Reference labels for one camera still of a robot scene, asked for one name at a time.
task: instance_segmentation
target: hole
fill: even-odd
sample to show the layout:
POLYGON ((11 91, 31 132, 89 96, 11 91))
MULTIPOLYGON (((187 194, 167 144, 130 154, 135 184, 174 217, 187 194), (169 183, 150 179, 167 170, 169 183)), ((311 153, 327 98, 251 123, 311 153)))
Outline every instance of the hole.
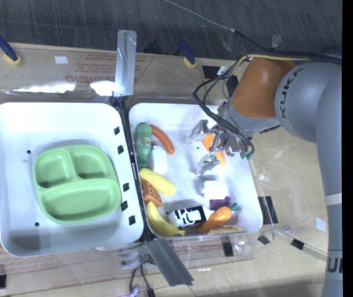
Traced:
POLYGON ((129 220, 129 225, 133 225, 133 224, 136 222, 134 215, 132 215, 131 217, 129 217, 128 220, 129 220))
POLYGON ((121 203, 121 211, 124 211, 126 208, 128 208, 128 203, 127 201, 124 201, 121 203))

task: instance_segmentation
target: sausage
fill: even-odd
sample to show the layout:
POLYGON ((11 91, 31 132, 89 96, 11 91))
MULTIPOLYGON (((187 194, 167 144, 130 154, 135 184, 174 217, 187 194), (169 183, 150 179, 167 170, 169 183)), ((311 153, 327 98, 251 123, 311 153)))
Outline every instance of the sausage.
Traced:
POLYGON ((154 135, 159 141, 163 144, 165 151, 167 154, 174 154, 175 153, 175 146, 171 142, 170 138, 158 127, 154 125, 150 125, 151 127, 151 134, 154 135))

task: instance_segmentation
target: banana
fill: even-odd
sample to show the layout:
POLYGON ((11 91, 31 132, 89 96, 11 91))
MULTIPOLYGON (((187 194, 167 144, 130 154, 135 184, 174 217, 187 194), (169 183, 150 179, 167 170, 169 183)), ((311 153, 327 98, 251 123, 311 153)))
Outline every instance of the banana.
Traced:
POLYGON ((172 236, 172 235, 182 235, 186 234, 185 230, 179 230, 175 226, 171 225, 166 221, 159 213, 156 205, 149 201, 146 205, 147 219, 149 220, 150 226, 152 226, 155 231, 161 236, 172 236))

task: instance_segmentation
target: yellow corn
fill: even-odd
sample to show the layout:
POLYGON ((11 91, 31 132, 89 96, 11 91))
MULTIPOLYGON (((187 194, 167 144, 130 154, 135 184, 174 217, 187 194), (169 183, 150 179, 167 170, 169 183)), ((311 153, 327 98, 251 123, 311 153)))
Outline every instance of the yellow corn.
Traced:
POLYGON ((166 194, 167 196, 173 196, 176 193, 176 186, 173 185, 173 183, 149 168, 141 168, 139 171, 139 176, 152 184, 156 190, 166 194))

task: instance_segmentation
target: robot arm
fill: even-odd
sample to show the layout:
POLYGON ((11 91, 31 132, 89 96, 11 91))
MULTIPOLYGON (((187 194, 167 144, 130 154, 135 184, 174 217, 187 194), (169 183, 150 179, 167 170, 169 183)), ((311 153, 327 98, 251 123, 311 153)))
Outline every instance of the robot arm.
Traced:
MULTIPOLYGON (((342 187, 341 187, 341 59, 319 56, 295 65, 278 56, 251 56, 230 100, 212 116, 224 135, 252 140, 283 126, 287 132, 316 143, 328 212, 329 241, 326 277, 322 297, 340 297, 342 288, 342 187)), ((193 94, 198 104, 202 102, 193 94)), ((241 145, 241 156, 251 156, 241 145)))

